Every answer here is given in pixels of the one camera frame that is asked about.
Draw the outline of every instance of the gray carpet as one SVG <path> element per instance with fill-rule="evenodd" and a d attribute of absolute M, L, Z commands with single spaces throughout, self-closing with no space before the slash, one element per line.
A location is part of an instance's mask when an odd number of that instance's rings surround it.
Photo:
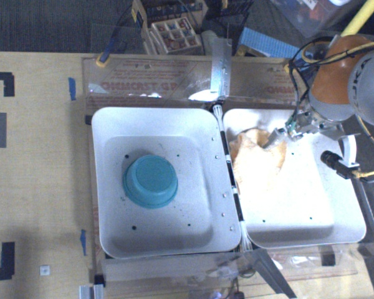
<path fill-rule="evenodd" d="M 113 26 L 132 0 L 0 0 L 0 51 L 90 52 L 94 24 Z"/>

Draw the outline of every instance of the metal bracket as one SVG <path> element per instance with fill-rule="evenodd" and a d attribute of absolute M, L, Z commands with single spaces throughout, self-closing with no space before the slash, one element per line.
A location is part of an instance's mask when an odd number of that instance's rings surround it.
<path fill-rule="evenodd" d="M 215 38 L 212 45 L 211 87 L 189 96 L 189 100 L 215 102 L 224 100 L 230 94 L 231 55 L 233 51 L 231 39 Z"/>
<path fill-rule="evenodd" d="M 290 299 L 297 298 L 297 295 L 272 261 L 266 249 L 256 249 L 253 252 L 249 252 L 247 256 L 251 256 L 252 267 L 262 276 L 275 293 L 283 293 Z"/>
<path fill-rule="evenodd" d="M 79 299 L 104 299 L 104 285 L 80 286 Z"/>
<path fill-rule="evenodd" d="M 275 128 L 273 132 L 269 135 L 267 142 L 265 143 L 265 145 L 263 145 L 262 148 L 265 150 L 270 150 L 276 147 L 284 140 L 286 133 L 287 132 L 283 128 Z"/>
<path fill-rule="evenodd" d="M 343 145 L 343 158 L 339 163 L 348 168 L 358 167 L 359 164 L 356 163 L 357 146 L 355 134 L 343 136 L 341 137 L 341 140 Z"/>

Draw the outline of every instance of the yellow cable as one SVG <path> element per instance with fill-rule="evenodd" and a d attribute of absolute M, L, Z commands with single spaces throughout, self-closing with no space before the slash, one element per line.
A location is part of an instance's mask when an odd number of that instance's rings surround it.
<path fill-rule="evenodd" d="M 366 49 L 366 48 L 369 48 L 369 47 L 374 47 L 374 42 L 370 42 L 370 43 L 366 43 L 366 44 L 363 44 L 363 45 L 360 45 L 358 47 L 354 47 L 353 49 L 350 49 L 350 50 L 347 50 L 341 54 L 335 54 L 325 60 L 321 60 L 321 61 L 318 61 L 318 60 L 310 60 L 309 59 L 309 63 L 316 63 L 316 64 L 328 64 L 328 63 L 331 63 L 333 61 L 338 61 L 344 57 L 346 57 L 347 55 L 350 55 L 356 51 L 360 51 L 360 50 L 363 50 L 363 49 Z"/>
<path fill-rule="evenodd" d="M 370 131 L 368 130 L 368 128 L 364 124 L 362 118 L 360 116 L 356 115 L 356 119 L 357 119 L 358 123 L 360 124 L 360 126 L 363 128 L 363 131 L 366 133 L 368 138 L 371 139 L 371 141 L 374 143 L 374 137 L 371 135 Z"/>
<path fill-rule="evenodd" d="M 367 173 L 363 173 L 363 172 L 359 172 L 359 171 L 352 171 L 352 174 L 355 175 L 356 178 L 363 178 L 363 177 L 373 176 L 374 171 L 367 172 Z"/>
<path fill-rule="evenodd" d="M 314 47 L 315 45 L 317 45 L 317 44 L 330 44 L 330 42 L 329 41 L 318 41 L 318 42 L 313 42 L 313 43 L 311 43 L 311 44 L 309 44 L 307 47 L 305 47 L 303 50 L 302 50 L 302 55 L 301 55 L 301 57 L 302 57 L 302 59 L 305 61 L 305 62 L 307 62 L 307 63 L 315 63 L 315 62 L 317 62 L 318 60 L 313 60 L 313 59 L 310 59 L 310 58 L 308 58 L 307 56 L 306 56 L 306 52 L 307 52 L 307 50 L 310 48 L 310 47 Z"/>
<path fill-rule="evenodd" d="M 374 13 L 374 0 L 367 0 L 341 33 L 341 37 L 356 34 Z"/>

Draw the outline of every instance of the wooden table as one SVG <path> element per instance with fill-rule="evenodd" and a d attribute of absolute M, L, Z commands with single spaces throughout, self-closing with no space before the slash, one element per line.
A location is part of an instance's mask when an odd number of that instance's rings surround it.
<path fill-rule="evenodd" d="M 89 54 L 0 52 L 0 72 L 15 77 L 14 97 L 3 96 L 0 81 L 0 113 L 7 120 L 6 147 L 0 148 L 0 256 L 2 242 L 16 246 L 15 274 L 0 281 L 0 298 L 78 298 L 79 286 L 92 282 L 94 220 L 83 57 Z M 75 100 L 70 99 L 69 78 L 75 80 Z M 299 298 L 374 298 L 362 258 L 354 262 L 355 275 L 290 285 Z M 39 275 L 42 265 L 50 266 L 49 276 Z M 267 285 L 245 287 L 243 282 L 241 290 L 246 298 L 271 293 Z"/>

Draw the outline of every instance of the cardboard box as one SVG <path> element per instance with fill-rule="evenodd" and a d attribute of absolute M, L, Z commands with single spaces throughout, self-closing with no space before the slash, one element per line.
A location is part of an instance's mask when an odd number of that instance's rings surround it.
<path fill-rule="evenodd" d="M 196 0 L 196 3 L 202 4 L 202 10 L 192 11 L 191 13 L 194 16 L 194 18 L 191 16 L 191 14 L 189 14 L 189 12 L 182 13 L 180 17 L 187 17 L 191 25 L 193 26 L 194 30 L 196 32 L 199 32 L 203 19 L 205 18 L 205 15 L 208 11 L 208 6 L 206 5 L 205 0 Z M 132 16 L 134 21 L 141 28 L 141 37 L 145 41 L 145 49 L 147 54 L 159 54 L 159 52 L 156 51 L 156 47 L 150 29 L 151 24 L 148 23 L 147 13 L 143 7 L 143 4 L 141 3 L 141 0 L 133 0 Z"/>

